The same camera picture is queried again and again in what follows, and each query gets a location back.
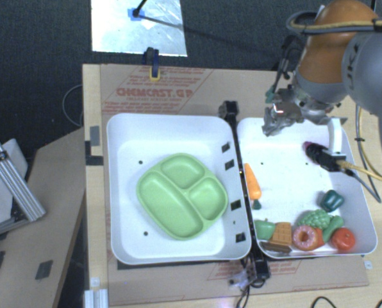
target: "blue tape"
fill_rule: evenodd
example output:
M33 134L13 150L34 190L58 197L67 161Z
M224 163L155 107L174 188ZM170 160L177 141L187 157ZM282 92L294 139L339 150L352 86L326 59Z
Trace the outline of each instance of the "blue tape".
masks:
M129 8L127 9L127 13L128 13L128 17L132 20L132 21L135 21L135 22L138 22L138 21L141 21L141 17L134 17L133 16L133 12L136 8ZM140 9L140 13L138 14L138 16L143 16L145 17L145 12L143 11L143 9Z

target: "white tray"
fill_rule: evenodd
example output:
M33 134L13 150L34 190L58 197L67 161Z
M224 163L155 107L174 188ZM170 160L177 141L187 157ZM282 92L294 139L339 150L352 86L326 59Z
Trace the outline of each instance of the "white tray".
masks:
M218 261L251 249L244 195L229 125L218 117L119 114L107 124L111 244L126 264ZM179 241L147 214L136 195L138 179L163 158L188 153L221 181L228 193L222 217L198 237ZM225 163L234 167L226 170Z
M260 210L252 210L253 219L267 218L273 223L287 221L293 226L303 212L320 209L322 195L334 189L345 198L345 203L332 215L342 216L345 227L355 234L356 245L346 253L325 244L313 252L293 249L277 253L265 250L275 259L319 257L328 255L361 255L373 252L377 237L362 186L341 172L330 173L314 164L303 150L305 141L329 146L327 126L316 126L309 121L284 128L274 137L262 133L263 119L247 118L238 124L238 138L243 163L252 167L262 189ZM342 153L353 163L351 148L342 131Z

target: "yellow cable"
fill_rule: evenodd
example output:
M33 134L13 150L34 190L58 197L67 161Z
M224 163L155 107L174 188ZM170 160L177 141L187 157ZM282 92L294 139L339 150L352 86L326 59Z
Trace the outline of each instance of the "yellow cable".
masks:
M341 168L343 169L354 169L354 170L358 170L362 173L365 173L366 175L369 175L375 179L378 179L382 182L382 176L378 176L377 174L369 171L369 170L366 170L362 167L358 167L358 166L355 166L354 164L351 164L349 163L348 161L345 161L345 160L339 160L336 162Z
M344 28L348 26L382 26L382 21L349 21L349 22L336 22L331 24L323 24L323 25L302 25L296 24L295 19L290 22L291 27L297 29L307 29L307 30L324 30L331 28Z
M359 113L358 113L358 120L359 120L359 137L360 138L363 138L362 137L362 108L359 109ZM368 159L368 156L366 154L366 151L365 151L365 148L363 147L363 144L362 144L362 141L360 142L360 148L361 148L361 151L362 151L362 155L363 157L365 158L365 161L367 163L367 165L371 168L371 170L377 174L379 177L382 178L382 175L374 168L374 166L372 165L372 163L370 163L370 160Z

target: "green plate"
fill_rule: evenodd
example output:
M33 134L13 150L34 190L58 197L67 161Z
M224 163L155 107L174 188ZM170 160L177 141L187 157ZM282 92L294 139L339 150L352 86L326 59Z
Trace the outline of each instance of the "green plate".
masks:
M167 234L181 240L204 232L228 205L217 177L185 153L171 155L146 171L137 183L137 197Z

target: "metal frame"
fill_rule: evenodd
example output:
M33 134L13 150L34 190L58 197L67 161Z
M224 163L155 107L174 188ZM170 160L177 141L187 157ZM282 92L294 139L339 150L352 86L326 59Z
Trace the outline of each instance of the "metal frame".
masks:
M0 143L0 178L13 195L14 200L19 205L27 220L16 221L15 218L8 219L0 223L0 234L13 228L24 225L27 222L36 221L42 217L46 211L40 202L29 190L26 181L17 172L12 160Z

